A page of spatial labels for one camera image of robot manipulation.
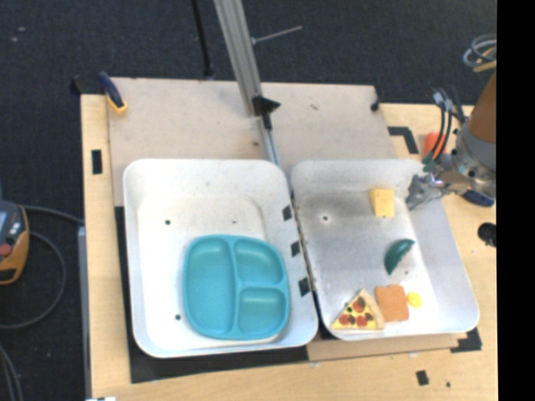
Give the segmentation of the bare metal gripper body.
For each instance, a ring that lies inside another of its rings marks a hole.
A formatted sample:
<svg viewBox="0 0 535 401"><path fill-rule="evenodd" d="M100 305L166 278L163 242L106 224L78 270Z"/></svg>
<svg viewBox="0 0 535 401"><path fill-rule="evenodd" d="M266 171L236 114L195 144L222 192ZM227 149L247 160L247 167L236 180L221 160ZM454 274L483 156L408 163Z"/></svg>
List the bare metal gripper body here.
<svg viewBox="0 0 535 401"><path fill-rule="evenodd" d="M457 194L471 190L489 200L496 199L496 173L470 155L442 155L433 174L445 188Z"/></svg>

